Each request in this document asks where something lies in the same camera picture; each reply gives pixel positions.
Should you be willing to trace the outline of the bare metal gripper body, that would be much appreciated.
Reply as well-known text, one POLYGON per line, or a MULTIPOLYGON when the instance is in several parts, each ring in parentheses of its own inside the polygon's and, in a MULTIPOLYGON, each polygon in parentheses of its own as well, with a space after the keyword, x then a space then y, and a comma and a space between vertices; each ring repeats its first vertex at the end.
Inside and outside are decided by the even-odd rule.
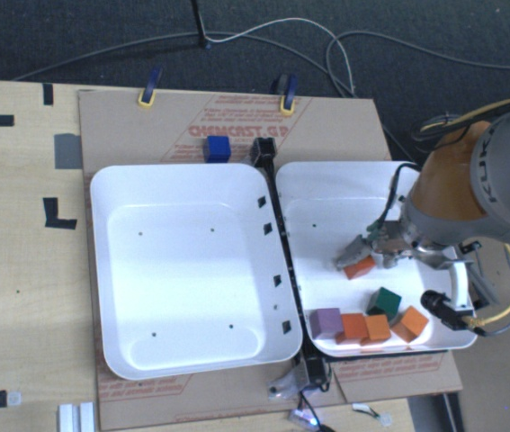
POLYGON ((435 270, 447 269, 458 261, 455 247, 433 242, 406 220, 384 221, 372 238, 371 249, 381 259, 385 252, 401 251, 401 259, 415 259, 435 270))

